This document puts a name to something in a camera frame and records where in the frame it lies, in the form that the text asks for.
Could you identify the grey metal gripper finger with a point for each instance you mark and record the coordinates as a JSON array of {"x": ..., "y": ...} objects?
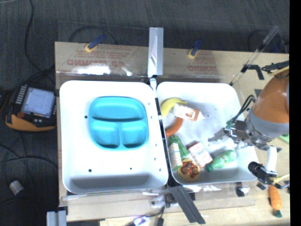
[
  {"x": 221, "y": 132},
  {"x": 217, "y": 139}
]

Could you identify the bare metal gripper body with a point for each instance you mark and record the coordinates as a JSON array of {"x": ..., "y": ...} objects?
[{"x": 240, "y": 131}]

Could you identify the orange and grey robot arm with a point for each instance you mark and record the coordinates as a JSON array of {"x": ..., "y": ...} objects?
[{"x": 270, "y": 102}]

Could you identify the green bottle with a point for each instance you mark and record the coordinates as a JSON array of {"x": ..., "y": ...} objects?
[{"x": 222, "y": 160}]

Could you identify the pink and white carton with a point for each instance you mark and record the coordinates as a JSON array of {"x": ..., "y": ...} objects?
[{"x": 200, "y": 154}]

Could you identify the white plastic tray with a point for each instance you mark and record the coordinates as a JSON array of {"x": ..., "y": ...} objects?
[
  {"x": 77, "y": 149},
  {"x": 218, "y": 95}
]

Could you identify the white and orange carton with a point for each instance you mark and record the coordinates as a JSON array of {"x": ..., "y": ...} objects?
[{"x": 185, "y": 112}]

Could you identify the yellow pizza slice red topping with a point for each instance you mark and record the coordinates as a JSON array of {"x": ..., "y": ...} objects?
[{"x": 189, "y": 171}]

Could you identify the orange sausage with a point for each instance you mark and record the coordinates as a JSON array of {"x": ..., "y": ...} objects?
[{"x": 176, "y": 127}]

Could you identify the light green flat object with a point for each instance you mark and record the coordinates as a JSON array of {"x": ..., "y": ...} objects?
[{"x": 285, "y": 138}]

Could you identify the white patterned packet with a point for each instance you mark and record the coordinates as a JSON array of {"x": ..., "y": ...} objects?
[{"x": 174, "y": 156}]

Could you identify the yellow banana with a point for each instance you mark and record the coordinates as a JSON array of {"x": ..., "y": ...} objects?
[{"x": 167, "y": 105}]

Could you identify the brown cardboard board red print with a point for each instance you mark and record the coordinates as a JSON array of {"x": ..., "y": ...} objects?
[{"x": 211, "y": 62}]

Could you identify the orange carrot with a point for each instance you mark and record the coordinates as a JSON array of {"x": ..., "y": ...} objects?
[{"x": 275, "y": 200}]

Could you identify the blue divided plate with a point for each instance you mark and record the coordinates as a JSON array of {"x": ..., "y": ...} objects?
[{"x": 117, "y": 121}]

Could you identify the grey metal can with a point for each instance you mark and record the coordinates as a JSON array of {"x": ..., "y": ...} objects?
[{"x": 16, "y": 187}]

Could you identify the black cylinder on white bracket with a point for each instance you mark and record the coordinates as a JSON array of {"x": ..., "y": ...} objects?
[{"x": 259, "y": 171}]

